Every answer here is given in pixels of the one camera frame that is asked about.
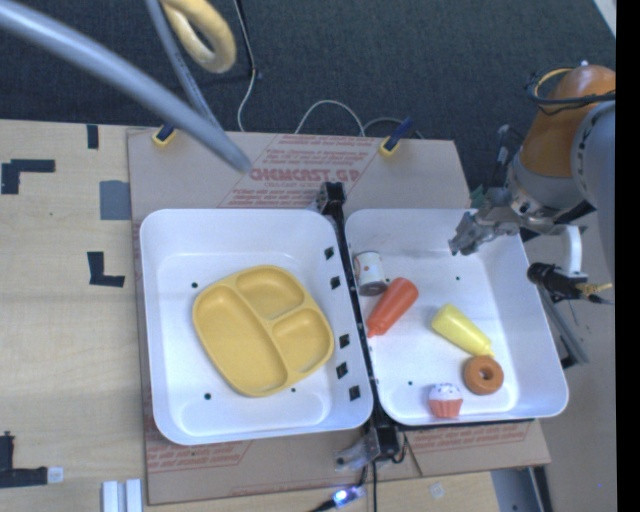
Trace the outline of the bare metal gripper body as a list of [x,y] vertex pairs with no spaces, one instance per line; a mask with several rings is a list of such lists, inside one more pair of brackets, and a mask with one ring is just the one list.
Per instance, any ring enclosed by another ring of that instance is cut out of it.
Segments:
[[546,232],[556,210],[520,188],[478,188],[471,195],[471,234],[474,239],[512,236],[521,229]]

